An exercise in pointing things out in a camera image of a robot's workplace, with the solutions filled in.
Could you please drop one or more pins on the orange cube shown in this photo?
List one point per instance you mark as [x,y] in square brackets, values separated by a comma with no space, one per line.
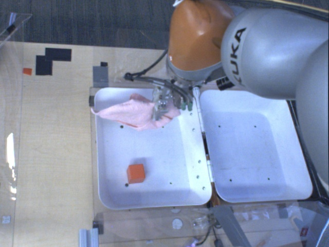
[135,174]

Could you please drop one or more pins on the pink cloth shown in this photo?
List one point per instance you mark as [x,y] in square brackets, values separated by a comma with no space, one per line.
[128,113]

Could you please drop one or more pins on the white plastic tray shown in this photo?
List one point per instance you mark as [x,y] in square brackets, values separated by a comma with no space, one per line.
[254,150]
[159,158]

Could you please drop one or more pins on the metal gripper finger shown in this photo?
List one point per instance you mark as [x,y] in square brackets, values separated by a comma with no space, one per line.
[156,113]
[164,109]

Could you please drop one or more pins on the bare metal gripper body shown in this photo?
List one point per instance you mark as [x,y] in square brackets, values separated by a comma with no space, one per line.
[167,92]

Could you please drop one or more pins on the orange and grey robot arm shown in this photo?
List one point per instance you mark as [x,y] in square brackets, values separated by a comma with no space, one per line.
[267,55]

